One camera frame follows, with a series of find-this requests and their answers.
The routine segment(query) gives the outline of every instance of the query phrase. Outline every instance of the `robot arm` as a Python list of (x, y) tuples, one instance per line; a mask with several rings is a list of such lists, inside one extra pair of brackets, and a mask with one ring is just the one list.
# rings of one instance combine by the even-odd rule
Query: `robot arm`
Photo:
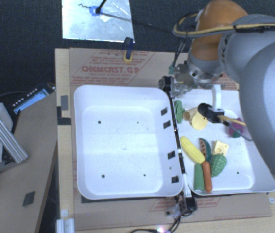
[[(195, 38), (186, 67), (176, 71), (176, 82), (178, 78), (186, 79), (191, 81), (187, 86), (208, 88), (223, 71), (234, 79), (240, 86), (241, 111), (248, 130), (275, 179), (275, 28), (272, 25), (275, 17), (248, 15), (234, 2), (215, 0), (200, 14), (196, 32), (180, 34), (174, 29), (174, 34)], [(217, 27), (223, 29), (223, 34), (212, 35), (212, 29)]]

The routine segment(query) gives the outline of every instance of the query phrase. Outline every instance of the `white tray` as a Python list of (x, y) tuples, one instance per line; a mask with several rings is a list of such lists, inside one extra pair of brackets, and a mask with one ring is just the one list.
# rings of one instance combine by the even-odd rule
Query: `white tray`
[(183, 187), (168, 96), (84, 85), (74, 94), (77, 184), (88, 199), (166, 197)]
[[(210, 90), (192, 90), (180, 98), (185, 109), (197, 107), (200, 103), (212, 105), (212, 92)], [(225, 115), (232, 118), (242, 118), (239, 104), (239, 94), (237, 91), (222, 91), (222, 108)], [(211, 147), (216, 140), (227, 143), (227, 165), (219, 176), (212, 178), (213, 190), (194, 190), (194, 162), (185, 154), (184, 165), (187, 172), (187, 182), (190, 189), (198, 195), (225, 195), (237, 193), (272, 192), (275, 190), (275, 181), (269, 169), (263, 161), (253, 142), (243, 138), (232, 138), (228, 135), (228, 127), (223, 124), (208, 125), (203, 130), (195, 130), (187, 121), (178, 124), (179, 136), (186, 136), (197, 148), (199, 148), (199, 138), (207, 140)]]

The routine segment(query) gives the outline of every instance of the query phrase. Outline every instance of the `transparent plastic sheet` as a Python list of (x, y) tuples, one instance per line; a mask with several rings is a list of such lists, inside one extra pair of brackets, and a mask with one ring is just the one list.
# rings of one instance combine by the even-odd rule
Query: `transparent plastic sheet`
[(134, 39), (129, 0), (107, 0), (100, 15), (90, 7), (103, 0), (62, 0), (64, 39), (123, 42)]

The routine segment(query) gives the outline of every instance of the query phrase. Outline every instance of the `yellow corn toy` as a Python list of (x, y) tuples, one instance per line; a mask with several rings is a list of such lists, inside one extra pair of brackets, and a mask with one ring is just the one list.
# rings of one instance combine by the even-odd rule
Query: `yellow corn toy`
[(199, 151), (199, 149), (193, 145), (185, 136), (180, 138), (182, 149), (185, 153), (195, 162), (202, 163), (205, 161), (204, 155)]

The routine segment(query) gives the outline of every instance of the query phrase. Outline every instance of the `dark background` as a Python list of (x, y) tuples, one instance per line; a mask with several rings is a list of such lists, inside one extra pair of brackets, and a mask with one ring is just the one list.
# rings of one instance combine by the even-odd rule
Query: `dark background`
[[(175, 22), (211, 0), (129, 0), (135, 50), (175, 51)], [(275, 14), (275, 0), (233, 0), (249, 14)], [(55, 82), (54, 49), (121, 49), (121, 43), (62, 39), (61, 0), (0, 0), (0, 94)]]

